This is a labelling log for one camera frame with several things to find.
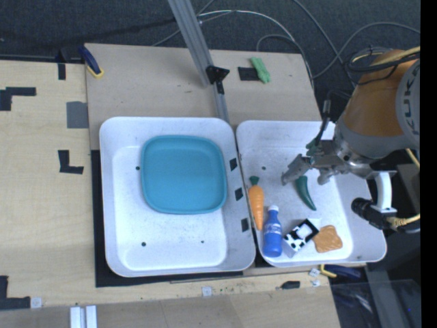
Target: black wire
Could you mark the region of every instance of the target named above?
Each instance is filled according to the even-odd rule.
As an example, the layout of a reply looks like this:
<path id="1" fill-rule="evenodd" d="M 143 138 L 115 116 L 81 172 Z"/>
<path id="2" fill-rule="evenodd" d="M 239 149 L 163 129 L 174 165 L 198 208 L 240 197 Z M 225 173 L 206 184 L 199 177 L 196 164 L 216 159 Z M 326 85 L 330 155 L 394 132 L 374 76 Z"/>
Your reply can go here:
<path id="1" fill-rule="evenodd" d="M 350 71 L 350 72 L 359 72 L 359 73 L 370 73 L 370 72 L 375 72 L 378 70 L 384 70 L 393 66 L 398 66 L 402 63 L 406 63 L 415 59 L 420 58 L 420 52 L 417 53 L 413 53 L 409 56 L 403 57 L 401 59 L 398 59 L 396 61 L 391 61 L 391 62 L 387 62 L 387 63 L 383 63 L 383 64 L 376 64 L 376 65 L 370 65 L 370 66 L 354 66 L 354 62 L 353 61 L 349 61 L 348 63 L 346 63 L 346 68 Z"/>
<path id="2" fill-rule="evenodd" d="M 363 83 L 360 83 L 359 81 L 355 82 L 352 78 L 350 78 L 350 80 L 352 80 L 356 85 L 366 85 L 369 83 L 373 83 L 374 81 L 385 80 L 385 79 L 390 78 L 393 75 L 393 73 L 396 71 L 396 69 L 397 69 L 397 66 L 394 66 L 385 77 L 364 81 Z"/>
<path id="3" fill-rule="evenodd" d="M 168 18 L 166 20 L 160 20 L 156 22 L 150 22 L 142 25 L 132 25 L 126 28 L 119 28 L 119 29 L 112 29 L 109 31 L 103 31 L 99 33 L 91 33 L 87 35 L 81 35 L 81 36 L 73 36 L 71 38 L 65 38 L 60 41 L 57 41 L 56 43 L 49 43 L 49 42 L 38 42 L 35 38 L 28 38 L 24 36 L 20 36 L 16 33 L 3 31 L 3 33 L 6 36 L 9 36 L 10 38 L 13 38 L 15 40 L 22 40 L 26 44 L 32 44 L 32 46 L 44 49 L 44 50 L 53 50 L 53 49 L 63 49 L 68 46 L 77 46 L 83 44 L 86 42 L 92 42 L 93 40 L 104 40 L 111 36 L 118 36 L 120 34 L 127 34 L 127 33 L 139 33 L 140 31 L 156 28 L 156 27 L 162 27 L 165 25 L 170 25 L 176 23 L 176 19 L 174 17 Z"/>
<path id="4" fill-rule="evenodd" d="M 290 39 L 288 36 L 283 36 L 281 34 L 268 34 L 266 36 L 263 36 L 261 39 L 258 40 L 257 42 L 257 46 L 256 46 L 256 51 L 259 51 L 259 46 L 260 44 L 265 40 L 265 39 L 269 39 L 269 38 L 274 38 L 274 39 L 282 39 L 282 40 L 286 40 L 288 41 L 290 44 L 293 44 L 293 46 L 295 46 L 298 51 L 300 52 L 301 55 L 304 55 L 305 53 L 303 52 L 302 48 L 296 44 L 295 41 L 293 41 L 292 39 Z"/>
<path id="5" fill-rule="evenodd" d="M 421 228 L 415 228 L 413 230 L 405 230 L 404 233 L 406 234 L 415 234 L 415 233 L 419 233 L 421 231 Z"/>
<path id="6" fill-rule="evenodd" d="M 337 95 L 344 100 L 349 100 L 351 97 L 351 94 L 348 94 L 347 92 L 341 90 L 330 90 L 330 93 L 333 95 Z"/>
<path id="7" fill-rule="evenodd" d="M 326 130 L 328 123 L 329 123 L 329 115 L 327 113 L 324 113 L 323 121 L 322 121 L 322 125 L 320 126 L 319 133 L 317 134 L 317 136 L 314 139 L 314 145 L 316 147 L 319 145 L 320 140 L 322 139 L 323 132 Z"/>

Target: blue spray bottle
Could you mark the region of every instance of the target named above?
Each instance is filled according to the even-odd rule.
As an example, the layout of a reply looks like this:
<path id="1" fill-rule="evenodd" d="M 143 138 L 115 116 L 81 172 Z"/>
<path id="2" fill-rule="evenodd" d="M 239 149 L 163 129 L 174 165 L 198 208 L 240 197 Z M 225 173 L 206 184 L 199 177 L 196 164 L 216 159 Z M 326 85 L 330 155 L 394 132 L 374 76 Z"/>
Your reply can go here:
<path id="1" fill-rule="evenodd" d="M 264 224 L 264 245 L 262 251 L 269 258 L 277 258 L 282 254 L 282 226 L 278 219 L 279 208 L 272 205 L 268 208 L 268 218 Z"/>

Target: yellow wire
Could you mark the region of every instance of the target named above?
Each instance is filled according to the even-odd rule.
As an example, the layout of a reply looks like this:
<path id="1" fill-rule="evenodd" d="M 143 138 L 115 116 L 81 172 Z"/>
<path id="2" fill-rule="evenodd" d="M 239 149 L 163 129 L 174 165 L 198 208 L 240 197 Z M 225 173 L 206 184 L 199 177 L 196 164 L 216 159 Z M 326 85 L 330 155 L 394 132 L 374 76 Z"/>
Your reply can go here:
<path id="1" fill-rule="evenodd" d="M 417 168 L 420 170 L 421 169 L 421 164 L 419 163 L 419 161 L 417 160 L 416 156 L 412 153 L 410 148 L 407 148 L 405 150 L 408 155 L 410 156 L 411 160 L 413 161 L 413 163 L 417 166 Z M 417 214 L 413 217 L 409 217 L 406 219 L 402 219 L 399 217 L 387 217 L 387 221 L 393 226 L 393 227 L 399 227 L 399 226 L 405 226 L 408 225 L 409 223 L 415 222 L 417 220 L 419 220 L 421 218 L 421 214 Z"/>
<path id="2" fill-rule="evenodd" d="M 325 275 L 325 276 L 330 277 L 330 278 L 336 278 L 337 277 L 337 275 L 335 273 L 332 273 L 330 271 L 325 270 L 325 265 L 324 264 L 320 265 L 320 273 L 322 275 Z"/>
<path id="3" fill-rule="evenodd" d="M 375 56 L 375 55 L 382 55 L 383 53 L 382 52 L 375 52 L 375 53 L 372 53 L 371 55 L 372 56 Z M 364 57 L 369 57 L 370 56 L 370 54 L 368 54 L 368 55 L 361 55 L 361 56 L 357 56 L 357 57 L 355 57 L 353 60 L 352 60 L 352 62 L 356 62 L 356 61 L 358 61 L 359 59 L 362 59 L 362 58 L 364 58 Z"/>
<path id="4" fill-rule="evenodd" d="M 420 162 L 417 160 L 416 156 L 413 154 L 413 152 L 411 152 L 410 148 L 406 149 L 408 155 L 410 156 L 412 162 L 417 166 L 417 168 L 420 170 L 421 169 L 421 164 Z"/>
<path id="5" fill-rule="evenodd" d="M 407 57 L 407 56 L 413 55 L 415 53 L 418 53 L 420 50 L 421 50 L 420 46 L 413 47 L 412 49 L 409 49 L 407 51 L 403 51 L 401 53 L 397 53 L 396 55 L 393 55 L 393 56 L 388 57 L 386 59 L 382 59 L 381 61 L 378 61 L 378 62 L 372 64 L 372 66 L 378 66 L 380 64 L 385 64 L 385 63 L 389 63 L 392 61 L 396 61 L 399 58 Z"/>

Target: wooden table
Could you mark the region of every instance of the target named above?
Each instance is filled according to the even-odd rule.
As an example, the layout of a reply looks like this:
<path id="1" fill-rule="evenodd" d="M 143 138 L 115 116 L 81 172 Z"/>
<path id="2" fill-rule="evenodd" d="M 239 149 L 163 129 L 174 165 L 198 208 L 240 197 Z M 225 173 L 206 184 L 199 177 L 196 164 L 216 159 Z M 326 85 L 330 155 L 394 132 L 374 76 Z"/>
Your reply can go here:
<path id="1" fill-rule="evenodd" d="M 259 305 L 278 316 L 278 323 L 289 324 L 292 316 L 307 327 L 326 320 L 329 327 L 339 326 L 328 280 L 319 276 L 321 286 L 313 288 L 307 269 L 250 268 L 241 277 L 96 288 L 90 150 L 98 150 L 98 127 L 116 115 L 212 116 L 214 107 L 186 49 L 87 47 L 105 71 L 100 80 L 80 64 L 66 64 L 66 79 L 59 80 L 57 64 L 0 61 L 0 90 L 37 91 L 36 96 L 13 96 L 12 110 L 0 111 L 0 275 L 9 276 L 8 297 L 39 297 L 44 306 L 40 311 L 0 312 L 0 320 L 12 324 L 36 315 L 45 317 L 41 322 L 63 320 L 65 307 L 99 305 L 99 320 L 121 324 L 123 316 L 115 313 L 129 307 L 131 318 L 135 312 L 138 317 L 132 324 L 150 310 L 156 322 L 165 317 L 168 327 L 176 327 L 174 312 L 184 311 L 186 322 L 205 314 L 201 309 L 187 314 L 187 307 L 197 310 L 200 300 L 202 308 L 221 308 L 223 322 L 234 322 L 229 327 L 263 327 Z M 138 68 L 124 69 L 120 54 Z M 271 71 L 270 85 L 238 79 L 236 67 L 249 66 L 253 55 L 261 55 Z M 212 51 L 212 56 L 217 66 L 231 70 L 224 85 L 234 127 L 248 119 L 320 119 L 299 55 Z M 68 127 L 67 106 L 74 102 L 87 103 L 89 128 Z M 68 150 L 70 165 L 82 166 L 83 173 L 59 172 L 59 150 Z M 300 289 L 277 289 L 288 280 L 300 281 Z M 208 302 L 202 301 L 203 287 L 211 288 Z M 300 314 L 294 309 L 290 313 L 292 303 Z M 315 303 L 323 311 L 318 318 L 311 314 Z"/>

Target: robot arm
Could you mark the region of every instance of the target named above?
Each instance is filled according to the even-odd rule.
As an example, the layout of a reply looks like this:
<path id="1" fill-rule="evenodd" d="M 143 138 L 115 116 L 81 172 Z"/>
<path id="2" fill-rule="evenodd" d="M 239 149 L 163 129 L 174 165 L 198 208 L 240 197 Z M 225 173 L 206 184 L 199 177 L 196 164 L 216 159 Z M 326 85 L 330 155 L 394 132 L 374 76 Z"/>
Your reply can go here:
<path id="1" fill-rule="evenodd" d="M 297 180 L 309 169 L 319 170 L 320 185 L 337 174 L 376 179 L 378 202 L 357 201 L 352 210 L 367 220 L 370 215 L 371 219 L 381 217 L 381 222 L 370 222 L 388 228 L 386 219 L 396 213 L 391 205 L 387 207 L 387 203 L 391 204 L 389 177 L 395 172 L 377 172 L 371 164 L 395 150 L 420 148 L 419 55 L 420 49 L 392 50 L 376 58 L 356 86 L 333 138 L 321 140 L 327 125 L 325 117 L 319 135 L 307 145 L 307 156 L 299 154 L 288 165 L 281 176 L 282 184 Z"/>

